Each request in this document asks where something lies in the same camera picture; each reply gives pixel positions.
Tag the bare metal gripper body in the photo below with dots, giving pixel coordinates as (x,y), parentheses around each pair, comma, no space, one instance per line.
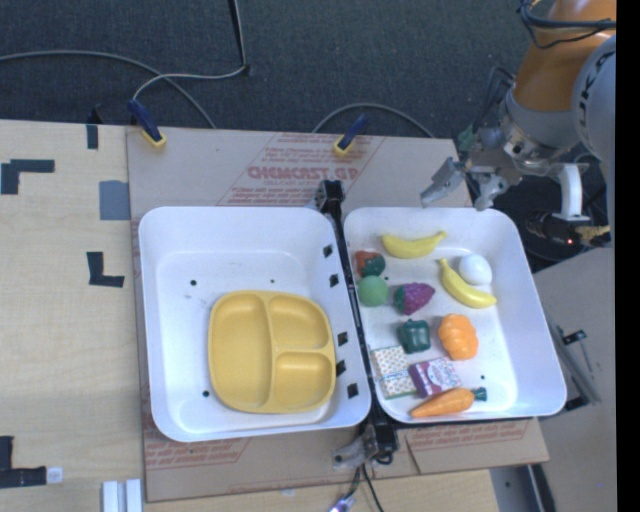
(520,152)

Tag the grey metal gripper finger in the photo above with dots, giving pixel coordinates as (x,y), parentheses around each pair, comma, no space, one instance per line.
(490,190)
(442,182)

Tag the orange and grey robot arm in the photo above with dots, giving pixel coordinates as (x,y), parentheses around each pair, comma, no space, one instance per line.
(550,75)

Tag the yellow banana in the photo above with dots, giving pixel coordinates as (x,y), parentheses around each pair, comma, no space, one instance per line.
(412,246)
(462,292)

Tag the white egg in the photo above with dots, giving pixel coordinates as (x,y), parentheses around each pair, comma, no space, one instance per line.
(475,270)

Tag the red strawberry with green leaves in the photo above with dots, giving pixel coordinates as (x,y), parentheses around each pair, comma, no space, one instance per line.
(369,262)

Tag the purple grapes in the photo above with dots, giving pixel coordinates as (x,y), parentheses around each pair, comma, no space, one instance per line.
(417,297)

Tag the green round fruit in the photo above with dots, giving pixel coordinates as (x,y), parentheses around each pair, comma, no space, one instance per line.
(372,291)

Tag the orange croissant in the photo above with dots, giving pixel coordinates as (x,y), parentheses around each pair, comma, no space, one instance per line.
(457,337)

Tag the green bell pepper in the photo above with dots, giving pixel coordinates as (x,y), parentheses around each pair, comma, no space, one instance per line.
(414,336)

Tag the thin black rod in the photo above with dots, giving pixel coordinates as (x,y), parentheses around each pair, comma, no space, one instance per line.
(356,315)

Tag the white plastic tray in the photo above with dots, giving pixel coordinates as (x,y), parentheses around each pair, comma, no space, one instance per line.
(520,350)
(175,325)

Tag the purple and white carton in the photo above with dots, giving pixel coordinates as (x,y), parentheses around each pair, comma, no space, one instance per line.
(435,377)

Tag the white patterned carton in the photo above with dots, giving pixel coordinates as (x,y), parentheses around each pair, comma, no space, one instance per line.
(392,372)

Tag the orange carrot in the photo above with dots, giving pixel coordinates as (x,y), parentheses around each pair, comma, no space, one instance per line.
(445,402)

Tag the brown cardboard board, red print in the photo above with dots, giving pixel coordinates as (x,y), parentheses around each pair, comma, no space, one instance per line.
(200,170)

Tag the yellow divided plate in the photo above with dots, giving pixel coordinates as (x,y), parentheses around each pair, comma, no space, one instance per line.
(240,350)

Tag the black cylinder on white bracket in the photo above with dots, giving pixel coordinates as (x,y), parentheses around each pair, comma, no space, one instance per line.
(571,192)

